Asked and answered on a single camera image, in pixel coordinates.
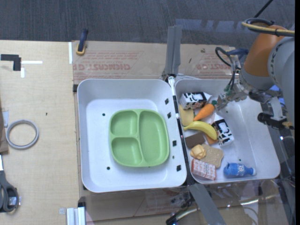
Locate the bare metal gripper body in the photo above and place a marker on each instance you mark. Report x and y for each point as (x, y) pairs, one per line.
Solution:
(237, 93)

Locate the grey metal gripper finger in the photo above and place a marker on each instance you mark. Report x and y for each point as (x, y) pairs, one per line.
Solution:
(219, 103)
(225, 102)

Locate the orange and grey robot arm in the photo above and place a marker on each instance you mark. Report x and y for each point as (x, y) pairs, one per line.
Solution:
(262, 55)

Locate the orange carrot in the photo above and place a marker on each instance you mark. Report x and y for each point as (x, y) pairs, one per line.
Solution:
(204, 111)

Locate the black and white cow-print carton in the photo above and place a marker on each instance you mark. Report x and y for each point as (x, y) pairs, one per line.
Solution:
(225, 132)
(194, 99)

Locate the yellow banana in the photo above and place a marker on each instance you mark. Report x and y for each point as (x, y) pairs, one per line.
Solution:
(201, 126)

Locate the pale yellow flat slice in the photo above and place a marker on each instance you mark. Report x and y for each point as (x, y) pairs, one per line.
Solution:
(187, 116)

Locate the orange flat slice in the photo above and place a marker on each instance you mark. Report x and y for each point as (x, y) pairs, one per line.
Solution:
(210, 140)

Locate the brown chocolate biscuit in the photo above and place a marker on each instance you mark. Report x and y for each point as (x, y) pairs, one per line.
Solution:
(195, 139)

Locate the white plastic tray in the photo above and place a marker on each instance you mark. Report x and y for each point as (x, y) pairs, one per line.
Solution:
(98, 130)
(253, 139)

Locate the yellow bread roll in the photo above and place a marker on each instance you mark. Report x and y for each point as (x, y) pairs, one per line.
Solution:
(198, 152)

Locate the brown toast slice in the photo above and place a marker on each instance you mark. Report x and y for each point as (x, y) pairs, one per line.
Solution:
(213, 157)

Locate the blue bottle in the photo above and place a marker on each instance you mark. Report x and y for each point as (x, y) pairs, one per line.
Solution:
(235, 170)

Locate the orange and white carton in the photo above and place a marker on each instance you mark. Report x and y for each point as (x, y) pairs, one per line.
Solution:
(203, 170)

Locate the green divided plate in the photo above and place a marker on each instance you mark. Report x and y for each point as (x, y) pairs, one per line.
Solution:
(140, 138)

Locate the brown cardboard board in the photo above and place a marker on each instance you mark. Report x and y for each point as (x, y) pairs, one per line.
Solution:
(122, 62)

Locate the black cylinder on white bracket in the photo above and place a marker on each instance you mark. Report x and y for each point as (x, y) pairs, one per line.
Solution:
(272, 120)

